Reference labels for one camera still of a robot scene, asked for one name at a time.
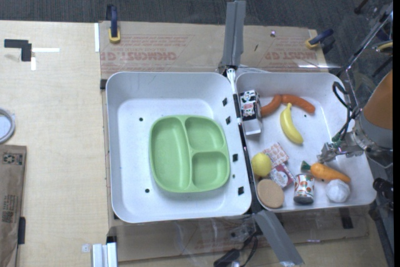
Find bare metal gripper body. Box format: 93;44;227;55
334;130;373;158

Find orange carrot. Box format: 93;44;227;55
300;160;352;184

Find white plastic tray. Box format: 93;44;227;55
105;71;253;224
234;71;378;214

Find white garlic bulb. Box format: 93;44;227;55
325;178;351;204

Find tomato print can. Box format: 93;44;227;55
292;173;316;206

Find yellow banana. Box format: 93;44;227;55
279;102;305;146

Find red carton with round picture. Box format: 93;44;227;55
269;163;296;190

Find red and white packet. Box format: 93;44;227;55
261;141;290;166

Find orange sausage links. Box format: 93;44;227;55
259;93;316;118

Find yellow lemon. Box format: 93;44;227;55
251;152;273;178

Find tan round biscuit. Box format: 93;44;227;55
256;178;286;209

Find cow print milk carton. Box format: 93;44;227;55
238;89;264;136

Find green divided plate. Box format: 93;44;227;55
149;114;232;194

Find brown cardboard board, red print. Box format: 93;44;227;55
98;20;370;262

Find brown paper bag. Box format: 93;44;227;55
0;144;28;267

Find black cylinder on white bracket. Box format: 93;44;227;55
366;150;394;201

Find white round ring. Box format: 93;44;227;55
0;107;16;145

